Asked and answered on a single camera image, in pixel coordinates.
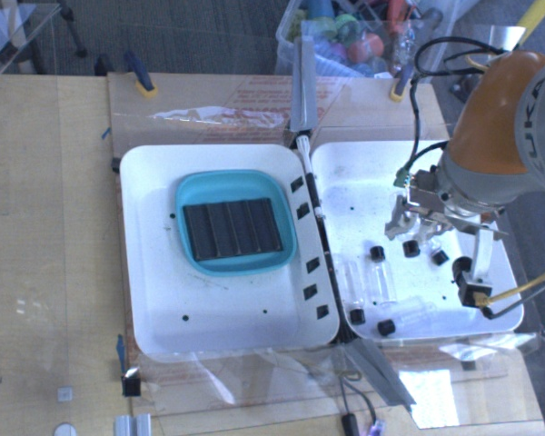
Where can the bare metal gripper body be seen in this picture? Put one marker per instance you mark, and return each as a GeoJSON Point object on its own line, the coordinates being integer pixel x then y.
{"type": "Point", "coordinates": [429, 195]}

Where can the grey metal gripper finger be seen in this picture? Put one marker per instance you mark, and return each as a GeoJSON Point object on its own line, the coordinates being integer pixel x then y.
{"type": "Point", "coordinates": [431, 230]}
{"type": "Point", "coordinates": [397, 218]}

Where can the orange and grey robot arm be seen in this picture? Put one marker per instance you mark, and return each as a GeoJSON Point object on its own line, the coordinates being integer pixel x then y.
{"type": "Point", "coordinates": [490, 121]}

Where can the white plastic tray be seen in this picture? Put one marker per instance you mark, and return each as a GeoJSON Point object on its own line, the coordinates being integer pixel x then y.
{"type": "Point", "coordinates": [368, 175]}
{"type": "Point", "coordinates": [218, 311]}

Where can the thin black and white rod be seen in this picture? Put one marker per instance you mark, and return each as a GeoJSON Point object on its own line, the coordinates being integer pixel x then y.
{"type": "Point", "coordinates": [317, 202]}

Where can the black ribbed rack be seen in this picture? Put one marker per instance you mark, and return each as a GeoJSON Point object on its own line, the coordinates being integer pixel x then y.
{"type": "Point", "coordinates": [232, 230]}

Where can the blue plate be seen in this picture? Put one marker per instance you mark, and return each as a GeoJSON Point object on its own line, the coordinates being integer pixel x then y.
{"type": "Point", "coordinates": [229, 184]}

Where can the clear plastic storage bin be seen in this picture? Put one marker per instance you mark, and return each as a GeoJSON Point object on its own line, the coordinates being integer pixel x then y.
{"type": "Point", "coordinates": [359, 21]}

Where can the brown cardboard board red print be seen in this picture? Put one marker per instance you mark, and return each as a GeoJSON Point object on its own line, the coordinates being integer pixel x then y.
{"type": "Point", "coordinates": [172, 102]}

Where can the black cylinder on white bracket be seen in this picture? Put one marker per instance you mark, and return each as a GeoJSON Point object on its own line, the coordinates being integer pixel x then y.
{"type": "Point", "coordinates": [470, 291]}

